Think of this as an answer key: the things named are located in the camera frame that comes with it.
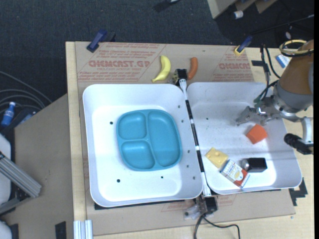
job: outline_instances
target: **blue bottle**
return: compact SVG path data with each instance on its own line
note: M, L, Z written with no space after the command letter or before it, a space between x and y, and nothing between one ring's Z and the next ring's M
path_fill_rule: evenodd
M9 108L4 112L3 119L1 121L2 127L7 127L8 125L10 125L14 116L14 107L15 107L15 102L10 102Z

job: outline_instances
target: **blue plate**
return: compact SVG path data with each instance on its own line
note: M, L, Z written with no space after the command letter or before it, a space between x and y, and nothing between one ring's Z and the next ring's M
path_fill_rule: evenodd
M161 110L123 114L116 125L122 160L137 171L167 169L179 163L182 148L173 117Z

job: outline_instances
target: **orange block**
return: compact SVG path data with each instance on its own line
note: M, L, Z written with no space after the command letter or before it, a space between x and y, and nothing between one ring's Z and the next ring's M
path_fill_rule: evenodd
M256 124L253 126L252 129L250 129L250 131L246 134L246 136L250 139L250 141L253 144L255 144L265 139L268 135L266 130L262 126L260 126L259 124Z

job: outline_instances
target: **banana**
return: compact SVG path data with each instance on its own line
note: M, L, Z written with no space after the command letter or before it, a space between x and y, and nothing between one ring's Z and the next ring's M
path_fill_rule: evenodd
M162 55L160 57L160 62L161 62L161 71L154 79L152 79L152 82L165 80L169 75L170 60L168 59L168 57Z

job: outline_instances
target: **black floor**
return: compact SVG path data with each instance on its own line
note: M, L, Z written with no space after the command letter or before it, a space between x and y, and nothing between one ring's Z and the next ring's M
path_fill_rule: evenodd
M39 106L24 97L38 89L52 101L66 93L66 41L91 41L100 28L117 42L239 45L253 31L314 13L314 0L279 0L262 14L254 5L233 20L232 5L213 19L207 0L0 0L0 113L9 101ZM251 46L278 47L289 31L293 39L314 37L314 18L254 35Z

